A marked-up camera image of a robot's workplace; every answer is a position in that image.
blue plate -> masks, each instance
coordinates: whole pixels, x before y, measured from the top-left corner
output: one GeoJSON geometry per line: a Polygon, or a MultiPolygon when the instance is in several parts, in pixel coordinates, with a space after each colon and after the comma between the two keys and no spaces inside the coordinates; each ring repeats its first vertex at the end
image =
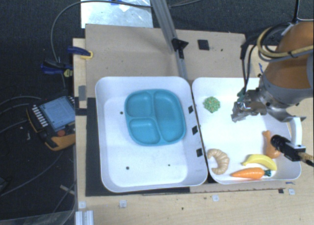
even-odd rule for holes
{"type": "Polygon", "coordinates": [[[186,132],[177,96],[164,89],[141,90],[125,101],[129,134],[140,145],[165,145],[180,141],[186,132]]]}

multimeter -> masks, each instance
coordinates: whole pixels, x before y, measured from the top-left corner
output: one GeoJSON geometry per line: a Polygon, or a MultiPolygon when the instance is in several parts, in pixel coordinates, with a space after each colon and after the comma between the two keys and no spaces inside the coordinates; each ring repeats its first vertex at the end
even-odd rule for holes
{"type": "Polygon", "coordinates": [[[49,149],[59,151],[75,143],[74,98],[67,91],[30,104],[26,113],[49,149]]]}

orange toy vegetable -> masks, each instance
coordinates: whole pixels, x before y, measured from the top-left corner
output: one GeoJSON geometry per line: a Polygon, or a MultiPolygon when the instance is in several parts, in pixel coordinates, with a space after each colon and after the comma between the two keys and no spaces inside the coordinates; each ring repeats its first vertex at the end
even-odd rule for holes
{"type": "Polygon", "coordinates": [[[265,131],[262,134],[265,137],[265,141],[266,141],[266,155],[271,159],[276,159],[277,157],[279,157],[280,151],[278,151],[270,143],[270,140],[271,140],[270,131],[265,131]]]}
{"type": "Polygon", "coordinates": [[[246,168],[236,171],[231,174],[232,177],[260,179],[264,175],[271,176],[270,170],[263,170],[261,168],[246,168]]]}

button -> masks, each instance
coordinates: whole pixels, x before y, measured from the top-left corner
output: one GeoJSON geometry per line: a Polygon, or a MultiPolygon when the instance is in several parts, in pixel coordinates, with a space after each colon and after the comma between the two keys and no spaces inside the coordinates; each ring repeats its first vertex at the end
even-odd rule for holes
{"type": "Polygon", "coordinates": [[[63,137],[65,135],[65,130],[60,130],[57,132],[59,137],[63,137]]]}

yellow banana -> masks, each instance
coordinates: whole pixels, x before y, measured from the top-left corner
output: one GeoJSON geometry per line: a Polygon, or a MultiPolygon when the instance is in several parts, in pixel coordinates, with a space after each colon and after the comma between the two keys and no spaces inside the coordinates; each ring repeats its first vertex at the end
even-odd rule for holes
{"type": "Polygon", "coordinates": [[[246,166],[249,163],[259,163],[269,168],[270,170],[277,170],[276,163],[271,158],[263,154],[250,155],[250,157],[245,162],[243,162],[242,165],[246,166]]]}

